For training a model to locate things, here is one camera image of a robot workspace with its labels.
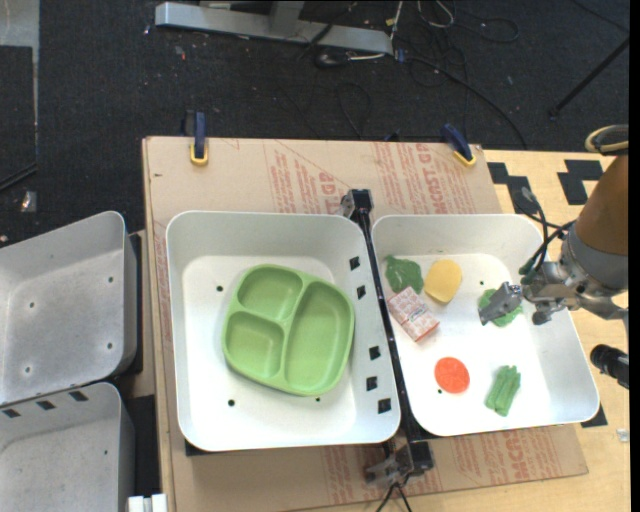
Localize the brown cardboard board red print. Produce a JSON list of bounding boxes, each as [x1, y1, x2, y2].
[[141, 135, 590, 512]]

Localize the yellow oval slice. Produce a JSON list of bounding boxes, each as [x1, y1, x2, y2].
[[423, 257, 464, 305]]

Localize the black block with thin wires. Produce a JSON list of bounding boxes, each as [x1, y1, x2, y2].
[[340, 187, 374, 219], [363, 439, 435, 485]]

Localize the thin black rod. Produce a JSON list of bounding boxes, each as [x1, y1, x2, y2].
[[355, 208, 422, 443]]

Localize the black cylinder on white bracket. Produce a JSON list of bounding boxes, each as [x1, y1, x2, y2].
[[574, 294, 630, 391]]

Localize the green bean bundle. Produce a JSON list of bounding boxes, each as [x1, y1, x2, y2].
[[483, 364, 523, 418]]

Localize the green divided plate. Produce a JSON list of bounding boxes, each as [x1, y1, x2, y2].
[[220, 263, 357, 398]]

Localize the white plastic tray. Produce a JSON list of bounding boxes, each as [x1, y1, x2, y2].
[[371, 213, 601, 438], [165, 209, 403, 453], [0, 209, 139, 407], [0, 381, 137, 512]]

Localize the red and white carton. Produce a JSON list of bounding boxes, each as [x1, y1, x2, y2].
[[386, 285, 442, 344]]

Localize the green lettuce leaf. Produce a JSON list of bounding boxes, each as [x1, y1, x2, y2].
[[383, 254, 425, 295], [477, 287, 525, 329]]

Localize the orange round slice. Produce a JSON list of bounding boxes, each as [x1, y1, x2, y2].
[[433, 355, 472, 395]]

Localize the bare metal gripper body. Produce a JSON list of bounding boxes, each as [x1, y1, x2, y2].
[[520, 259, 585, 312]]

